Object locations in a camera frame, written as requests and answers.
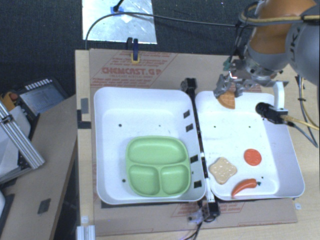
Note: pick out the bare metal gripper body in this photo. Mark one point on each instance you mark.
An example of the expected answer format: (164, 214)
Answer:
(246, 74)

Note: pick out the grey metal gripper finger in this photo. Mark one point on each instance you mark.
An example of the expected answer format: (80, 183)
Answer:
(239, 89)
(221, 86)

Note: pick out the orange waffle biscuit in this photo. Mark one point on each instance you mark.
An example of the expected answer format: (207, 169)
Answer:
(228, 101)

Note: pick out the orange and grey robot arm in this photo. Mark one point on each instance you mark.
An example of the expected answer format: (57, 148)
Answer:
(272, 21)

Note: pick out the white plastic tray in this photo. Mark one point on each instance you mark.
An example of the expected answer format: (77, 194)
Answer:
(232, 134)
(140, 114)

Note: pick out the thin black and white rod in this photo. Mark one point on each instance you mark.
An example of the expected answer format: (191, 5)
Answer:
(199, 134)

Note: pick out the brown cardboard board red print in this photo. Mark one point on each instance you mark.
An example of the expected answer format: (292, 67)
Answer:
(160, 66)

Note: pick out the orange round slice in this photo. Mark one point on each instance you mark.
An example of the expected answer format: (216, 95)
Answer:
(252, 157)

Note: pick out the beige bread slice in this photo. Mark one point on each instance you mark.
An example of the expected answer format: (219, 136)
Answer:
(222, 171)

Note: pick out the orange chili pepper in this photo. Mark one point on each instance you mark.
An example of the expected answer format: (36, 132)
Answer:
(243, 187)

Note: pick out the green divided plate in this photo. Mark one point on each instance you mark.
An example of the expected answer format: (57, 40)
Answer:
(156, 166)

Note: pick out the black cylinder on white bracket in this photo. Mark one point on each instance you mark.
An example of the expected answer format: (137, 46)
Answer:
(271, 112)

